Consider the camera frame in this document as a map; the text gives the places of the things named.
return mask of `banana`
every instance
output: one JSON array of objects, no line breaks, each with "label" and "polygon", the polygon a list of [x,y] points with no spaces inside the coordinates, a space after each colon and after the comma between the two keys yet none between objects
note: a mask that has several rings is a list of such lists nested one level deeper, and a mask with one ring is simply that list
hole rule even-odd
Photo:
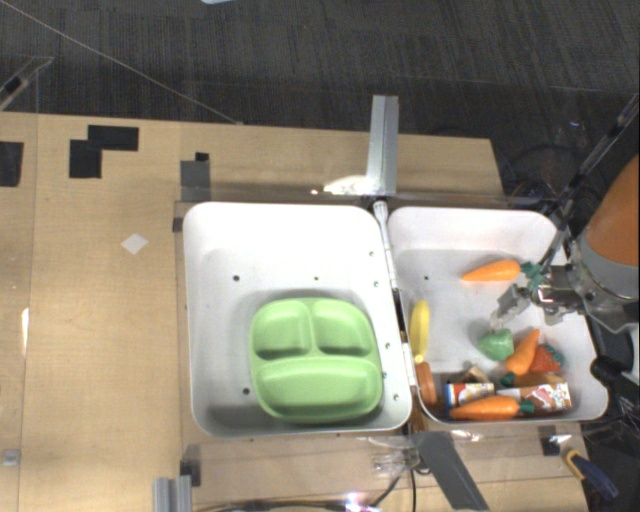
[{"label": "banana", "polygon": [[427,352],[430,321],[431,313],[427,301],[419,300],[411,312],[411,321],[409,322],[409,343],[414,360],[418,364],[424,361]]}]

